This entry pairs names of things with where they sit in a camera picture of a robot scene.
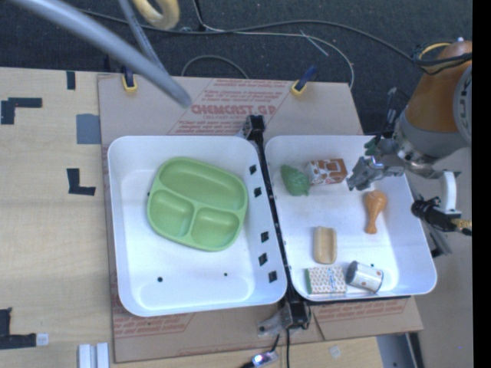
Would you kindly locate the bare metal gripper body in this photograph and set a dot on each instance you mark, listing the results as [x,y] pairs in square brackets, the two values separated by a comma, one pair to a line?
[410,159]

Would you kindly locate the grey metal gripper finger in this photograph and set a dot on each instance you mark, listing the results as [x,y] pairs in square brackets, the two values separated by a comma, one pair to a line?
[358,180]
[369,163]

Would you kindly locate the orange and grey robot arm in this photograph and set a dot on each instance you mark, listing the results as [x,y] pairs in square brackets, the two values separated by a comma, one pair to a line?
[431,102]

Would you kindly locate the orange toy chicken drumstick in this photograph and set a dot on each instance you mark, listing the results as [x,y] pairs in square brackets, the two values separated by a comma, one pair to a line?
[374,207]

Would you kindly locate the orange and white carton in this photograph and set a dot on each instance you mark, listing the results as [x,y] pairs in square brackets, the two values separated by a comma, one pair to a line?
[328,171]

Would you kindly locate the white plastic tray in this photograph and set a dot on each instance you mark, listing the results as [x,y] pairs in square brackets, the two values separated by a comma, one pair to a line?
[345,213]
[184,274]

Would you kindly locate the green toy lettuce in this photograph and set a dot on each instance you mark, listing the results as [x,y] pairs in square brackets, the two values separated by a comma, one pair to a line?
[294,180]

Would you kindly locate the tan toy bread bun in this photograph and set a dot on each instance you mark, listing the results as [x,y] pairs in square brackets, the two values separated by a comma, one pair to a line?
[325,245]

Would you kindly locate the white can orange dots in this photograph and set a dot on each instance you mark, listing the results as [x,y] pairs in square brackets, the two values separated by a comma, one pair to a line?
[364,276]

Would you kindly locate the white orange patterned packet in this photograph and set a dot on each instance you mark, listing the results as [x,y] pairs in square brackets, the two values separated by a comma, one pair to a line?
[328,280]

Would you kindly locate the green divided plate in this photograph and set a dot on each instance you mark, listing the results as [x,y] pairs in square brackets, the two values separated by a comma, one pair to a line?
[195,201]

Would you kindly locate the brown cardboard board red print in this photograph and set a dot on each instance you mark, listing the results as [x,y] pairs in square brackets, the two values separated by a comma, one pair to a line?
[153,113]

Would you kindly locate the black cylinder on white bracket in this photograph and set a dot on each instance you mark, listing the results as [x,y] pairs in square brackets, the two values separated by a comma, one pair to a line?
[433,211]

